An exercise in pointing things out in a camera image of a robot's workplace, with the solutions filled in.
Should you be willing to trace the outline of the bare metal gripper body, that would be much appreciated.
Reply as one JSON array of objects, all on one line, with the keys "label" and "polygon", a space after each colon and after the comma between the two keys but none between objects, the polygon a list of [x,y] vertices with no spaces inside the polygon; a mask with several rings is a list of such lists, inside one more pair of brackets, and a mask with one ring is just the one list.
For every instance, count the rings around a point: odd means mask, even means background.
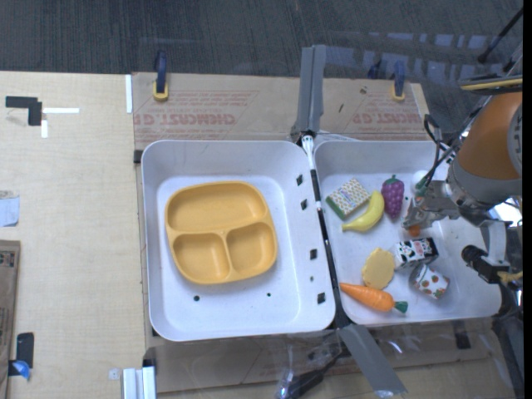
[{"label": "bare metal gripper body", "polygon": [[435,222],[460,216],[456,203],[451,199],[448,184],[444,180],[433,180],[414,199],[414,221]]}]

